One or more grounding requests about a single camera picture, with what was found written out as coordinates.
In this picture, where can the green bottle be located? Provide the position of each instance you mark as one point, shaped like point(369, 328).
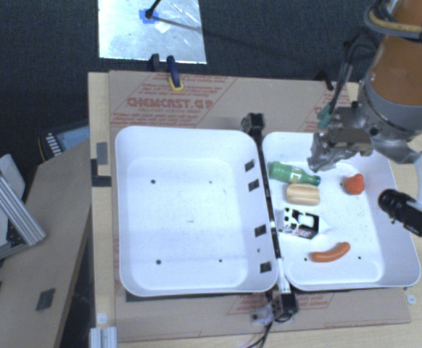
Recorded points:
point(287, 172)

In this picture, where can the orange sausage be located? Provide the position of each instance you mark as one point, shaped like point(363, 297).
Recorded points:
point(330, 254)

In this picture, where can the black cylinder on white bracket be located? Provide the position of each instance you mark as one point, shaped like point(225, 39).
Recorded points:
point(408, 209)

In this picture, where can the tan bread bun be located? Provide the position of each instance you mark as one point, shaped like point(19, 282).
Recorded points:
point(302, 194)

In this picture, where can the thin black and white rod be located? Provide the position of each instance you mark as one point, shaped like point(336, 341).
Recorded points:
point(269, 201)

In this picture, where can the white plastic tray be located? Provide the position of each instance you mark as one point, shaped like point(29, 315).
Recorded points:
point(345, 230)
point(185, 212)

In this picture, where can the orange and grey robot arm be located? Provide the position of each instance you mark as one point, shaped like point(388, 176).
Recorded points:
point(406, 60)

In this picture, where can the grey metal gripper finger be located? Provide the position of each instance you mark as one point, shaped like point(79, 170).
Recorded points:
point(334, 157)
point(317, 154)

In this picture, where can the orange-red round toy food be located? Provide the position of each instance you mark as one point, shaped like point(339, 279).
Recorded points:
point(354, 184)

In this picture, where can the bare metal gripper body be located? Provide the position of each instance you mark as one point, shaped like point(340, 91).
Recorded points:
point(352, 132)

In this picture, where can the brown cardboard board, red print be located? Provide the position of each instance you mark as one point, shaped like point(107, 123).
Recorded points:
point(269, 100)

